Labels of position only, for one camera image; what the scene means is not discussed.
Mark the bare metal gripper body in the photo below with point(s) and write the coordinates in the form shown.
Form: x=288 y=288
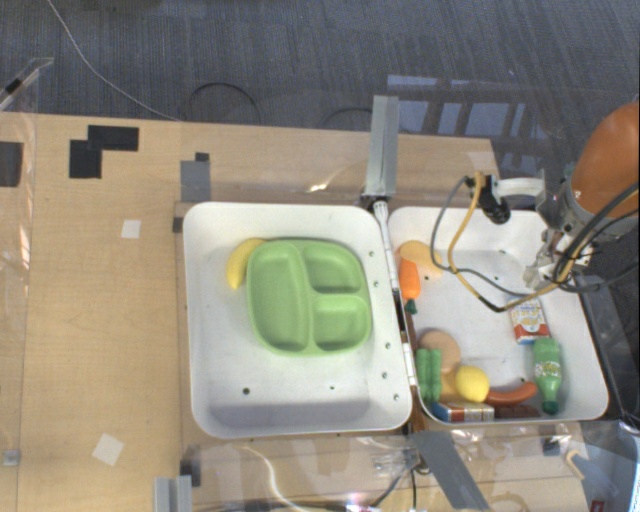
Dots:
x=554 y=260

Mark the white plastic tray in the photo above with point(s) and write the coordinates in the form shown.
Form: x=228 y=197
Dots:
x=220 y=350
x=480 y=320

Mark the yellow lemon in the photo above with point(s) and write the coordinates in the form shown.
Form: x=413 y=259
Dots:
x=472 y=384

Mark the orange carrot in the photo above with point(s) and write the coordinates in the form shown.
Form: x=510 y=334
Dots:
x=410 y=282

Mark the black cylinder on white bracket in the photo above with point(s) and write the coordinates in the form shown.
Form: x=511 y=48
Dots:
x=496 y=209

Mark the green bean bundle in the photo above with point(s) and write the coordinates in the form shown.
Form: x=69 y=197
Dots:
x=428 y=375

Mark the brown chocolate bar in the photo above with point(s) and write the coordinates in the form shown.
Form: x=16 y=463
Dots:
x=517 y=412

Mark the blue and orange carton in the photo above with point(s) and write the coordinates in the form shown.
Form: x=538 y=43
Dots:
x=462 y=412

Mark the red and white carton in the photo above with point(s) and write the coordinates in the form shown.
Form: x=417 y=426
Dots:
x=529 y=322

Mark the green divided plate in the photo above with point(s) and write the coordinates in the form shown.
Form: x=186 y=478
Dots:
x=280 y=300

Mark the red-brown sausage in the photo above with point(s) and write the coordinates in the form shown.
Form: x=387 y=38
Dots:
x=512 y=395

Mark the yellow banana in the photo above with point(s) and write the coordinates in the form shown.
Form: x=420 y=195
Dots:
x=236 y=265

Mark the green plastic bottle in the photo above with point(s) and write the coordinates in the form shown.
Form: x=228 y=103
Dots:
x=547 y=372

